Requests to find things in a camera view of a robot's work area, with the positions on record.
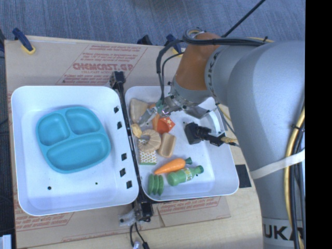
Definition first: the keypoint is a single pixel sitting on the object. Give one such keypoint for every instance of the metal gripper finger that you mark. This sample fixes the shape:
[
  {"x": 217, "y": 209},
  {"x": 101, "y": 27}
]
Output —
[{"x": 146, "y": 117}]

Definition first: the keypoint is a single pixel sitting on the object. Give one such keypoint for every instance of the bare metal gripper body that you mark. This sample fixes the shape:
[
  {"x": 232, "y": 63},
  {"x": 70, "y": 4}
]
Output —
[{"x": 179, "y": 104}]

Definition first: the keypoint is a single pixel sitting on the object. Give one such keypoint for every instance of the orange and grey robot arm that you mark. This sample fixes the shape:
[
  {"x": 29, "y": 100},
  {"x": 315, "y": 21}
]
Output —
[{"x": 259, "y": 108}]

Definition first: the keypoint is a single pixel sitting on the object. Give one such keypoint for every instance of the beige bread wedge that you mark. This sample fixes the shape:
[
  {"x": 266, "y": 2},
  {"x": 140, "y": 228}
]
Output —
[{"x": 137, "y": 108}]

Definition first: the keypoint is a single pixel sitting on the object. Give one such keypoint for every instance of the small beige biscuit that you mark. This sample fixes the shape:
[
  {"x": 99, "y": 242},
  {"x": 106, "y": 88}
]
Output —
[{"x": 136, "y": 130}]

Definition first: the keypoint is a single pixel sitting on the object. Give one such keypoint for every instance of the orange carton with yellow star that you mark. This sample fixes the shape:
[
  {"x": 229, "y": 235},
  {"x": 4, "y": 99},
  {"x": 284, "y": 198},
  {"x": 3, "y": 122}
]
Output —
[{"x": 166, "y": 125}]

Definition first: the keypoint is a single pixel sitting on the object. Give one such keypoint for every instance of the beige ridged doughnut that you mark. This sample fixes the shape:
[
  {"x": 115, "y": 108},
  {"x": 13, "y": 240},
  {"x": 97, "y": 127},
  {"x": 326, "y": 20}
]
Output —
[{"x": 153, "y": 141}]

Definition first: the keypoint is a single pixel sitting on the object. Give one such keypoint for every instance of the beige bread bun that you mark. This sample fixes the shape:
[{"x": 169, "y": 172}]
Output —
[{"x": 167, "y": 145}]

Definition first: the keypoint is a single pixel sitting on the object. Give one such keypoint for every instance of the thin black and white rod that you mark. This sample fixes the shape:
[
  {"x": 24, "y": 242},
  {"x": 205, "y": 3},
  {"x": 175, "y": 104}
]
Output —
[{"x": 132, "y": 152}]

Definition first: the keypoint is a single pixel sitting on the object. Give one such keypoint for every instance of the green and white patterned carton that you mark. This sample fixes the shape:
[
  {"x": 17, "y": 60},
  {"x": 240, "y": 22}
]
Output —
[{"x": 147, "y": 157}]

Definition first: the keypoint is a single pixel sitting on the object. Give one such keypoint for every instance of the orange carrot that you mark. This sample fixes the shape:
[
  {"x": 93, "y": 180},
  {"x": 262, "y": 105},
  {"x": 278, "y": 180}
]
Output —
[{"x": 169, "y": 166}]

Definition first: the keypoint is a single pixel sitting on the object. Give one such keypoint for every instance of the green ribbed vegetable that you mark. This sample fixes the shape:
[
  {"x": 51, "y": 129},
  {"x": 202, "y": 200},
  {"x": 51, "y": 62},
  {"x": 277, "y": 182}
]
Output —
[{"x": 155, "y": 184}]

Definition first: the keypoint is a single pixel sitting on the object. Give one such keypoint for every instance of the green bottle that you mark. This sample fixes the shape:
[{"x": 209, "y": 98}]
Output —
[{"x": 181, "y": 176}]

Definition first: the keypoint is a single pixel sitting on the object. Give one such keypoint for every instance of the white plastic tray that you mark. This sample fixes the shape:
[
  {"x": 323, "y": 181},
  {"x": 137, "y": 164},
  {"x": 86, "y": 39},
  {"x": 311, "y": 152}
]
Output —
[
  {"x": 218, "y": 170},
  {"x": 77, "y": 193}
]

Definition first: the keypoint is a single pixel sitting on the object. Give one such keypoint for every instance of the blue divided plate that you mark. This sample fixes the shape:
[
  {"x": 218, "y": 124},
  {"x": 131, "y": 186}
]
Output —
[{"x": 74, "y": 141}]

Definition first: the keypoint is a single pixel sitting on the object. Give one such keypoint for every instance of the brown cardboard board red print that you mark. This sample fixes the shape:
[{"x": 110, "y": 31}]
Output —
[{"x": 85, "y": 61}]

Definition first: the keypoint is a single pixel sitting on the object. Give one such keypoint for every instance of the black cylinder on white bracket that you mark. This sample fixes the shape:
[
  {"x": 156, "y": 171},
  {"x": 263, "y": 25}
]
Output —
[{"x": 195, "y": 135}]

